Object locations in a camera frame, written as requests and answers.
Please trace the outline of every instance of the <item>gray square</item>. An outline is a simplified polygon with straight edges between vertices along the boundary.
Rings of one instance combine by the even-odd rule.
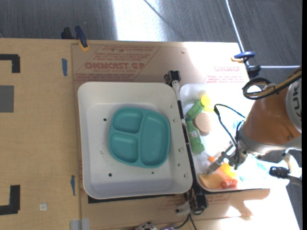
[[[14,112],[14,86],[0,85],[0,113]]]

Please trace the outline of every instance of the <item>teal divided plate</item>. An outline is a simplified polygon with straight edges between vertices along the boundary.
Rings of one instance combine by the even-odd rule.
[[[154,111],[123,107],[112,117],[108,142],[111,155],[119,162],[156,168],[168,157],[169,122]]]

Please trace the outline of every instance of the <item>gray carpet floor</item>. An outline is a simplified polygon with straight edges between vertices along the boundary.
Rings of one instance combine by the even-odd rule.
[[[302,64],[303,0],[0,0],[0,36],[61,38],[79,25],[88,39],[238,42],[249,65],[280,83]],[[301,166],[301,153],[294,152]],[[303,229],[302,187],[288,185]]]

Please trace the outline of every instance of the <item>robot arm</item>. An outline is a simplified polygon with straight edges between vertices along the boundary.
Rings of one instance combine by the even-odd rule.
[[[284,159],[289,169],[272,167],[270,174],[280,178],[297,181],[301,170],[297,169],[296,160],[289,150],[302,149],[302,68],[296,70],[287,80],[279,85],[271,84],[266,79],[255,79],[243,88],[245,97],[255,100],[250,113],[239,127],[236,149],[228,155],[221,155],[206,170],[211,174],[229,159],[229,165],[235,169],[241,165],[249,154],[259,160],[278,163]],[[253,85],[265,85],[263,91],[248,93]]]

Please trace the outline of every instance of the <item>black tape marking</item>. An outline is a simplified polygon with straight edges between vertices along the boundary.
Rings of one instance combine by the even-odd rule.
[[[0,60],[12,61],[12,73],[20,73],[20,57],[15,54],[0,54]]]
[[[0,206],[0,216],[17,214],[19,210],[20,210],[20,185],[11,185],[9,204]]]

